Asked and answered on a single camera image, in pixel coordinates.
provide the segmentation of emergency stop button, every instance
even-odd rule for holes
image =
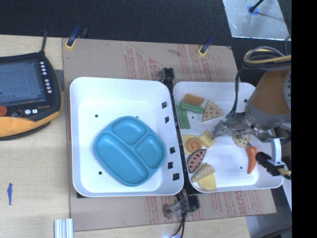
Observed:
[[[5,106],[0,106],[0,117],[6,116],[8,109]]]

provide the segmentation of toy watermelon slice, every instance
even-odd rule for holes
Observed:
[[[207,150],[206,149],[200,149],[197,150],[196,152],[193,152],[187,161],[187,167],[188,171],[190,173],[193,173],[200,165],[200,163],[203,161],[205,154]]]

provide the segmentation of cardboard sheet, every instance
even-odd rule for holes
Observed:
[[[175,82],[233,82],[237,73],[229,47],[210,46],[204,57],[201,45],[141,43],[77,39],[73,49],[62,40],[67,124],[67,152],[71,217],[74,231],[179,222],[168,219],[163,207],[177,202],[175,196],[85,198],[72,184],[69,86],[81,76],[155,80],[162,68],[173,68]],[[200,208],[187,221],[275,213],[270,189],[198,194]]]

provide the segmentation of light wood surface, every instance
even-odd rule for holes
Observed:
[[[38,52],[42,37],[0,35],[0,57]],[[48,38],[46,56],[62,69],[61,38]],[[55,219],[70,218],[65,108],[45,129],[0,141],[0,238],[52,238]],[[7,189],[12,185],[12,205]],[[75,232],[75,238],[169,238],[178,223]],[[246,218],[186,222],[184,238],[247,238]]]

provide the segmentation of blue divided plate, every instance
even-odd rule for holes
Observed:
[[[96,138],[94,152],[100,163],[128,186],[145,183],[162,165],[166,148],[145,123],[120,117]]]

